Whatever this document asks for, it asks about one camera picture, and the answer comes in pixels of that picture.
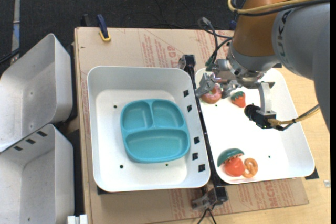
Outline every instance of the cardboard sheet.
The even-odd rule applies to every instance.
[[[87,182],[86,208],[92,223],[157,223],[199,218],[203,212],[194,210],[191,201],[202,196],[200,189],[169,189],[98,194],[92,171],[87,74],[95,66],[176,67],[183,54],[194,54],[196,70],[204,68],[214,50],[214,37],[202,30],[123,29],[109,28],[109,43],[102,42],[98,28],[77,28],[75,50],[80,70],[82,111],[79,111],[82,141],[86,144]],[[219,31],[231,36],[232,31]],[[227,48],[218,52],[226,56]],[[214,208],[214,215],[232,214],[278,207],[307,204],[302,179],[229,185],[229,201]]]

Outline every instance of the toy donut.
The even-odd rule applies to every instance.
[[[258,172],[258,164],[255,159],[253,158],[247,158],[244,161],[245,164],[245,171],[243,172],[242,176],[246,178],[251,178],[256,175]]]
[[[201,96],[202,100],[208,104],[215,104],[222,98],[222,90],[218,84],[215,84],[214,88],[211,90],[211,93],[206,93]]]

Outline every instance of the blue divided plate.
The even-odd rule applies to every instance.
[[[120,124],[126,152],[136,162],[168,162],[189,151],[189,132],[183,114],[169,100],[128,103],[121,111]]]

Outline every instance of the white tray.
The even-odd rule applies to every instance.
[[[177,68],[95,67],[87,80],[93,175],[101,189],[116,192],[195,188],[208,182],[207,151],[192,82],[186,72]],[[127,156],[120,114],[126,104],[141,99],[170,100],[182,110],[191,143],[182,158],[147,164],[131,161]]]
[[[64,224],[74,211],[70,142],[51,124],[0,154],[0,223]]]
[[[196,83],[199,83],[205,69],[199,70]],[[290,120],[297,118],[294,104],[282,74],[269,70],[262,81],[274,81],[271,88],[272,110],[277,112],[277,119]],[[234,92],[243,91],[246,105],[260,106],[260,95],[257,89],[248,90],[244,87]],[[261,129],[244,114],[244,108],[231,103],[230,97],[219,100],[216,105],[201,101],[206,129],[212,150],[216,171],[219,177],[230,184],[259,182],[273,179],[304,177],[314,171],[314,159],[303,132],[301,123],[293,124],[285,131]],[[253,178],[231,177],[223,165],[217,167],[220,153],[228,148],[239,148],[245,155],[254,158],[259,167]]]
[[[19,58],[0,79],[0,152],[72,109],[70,56],[53,34]]]

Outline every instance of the toy tomato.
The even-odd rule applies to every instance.
[[[225,163],[224,169],[225,173],[229,176],[241,176],[245,171],[244,163],[238,157],[228,160]]]

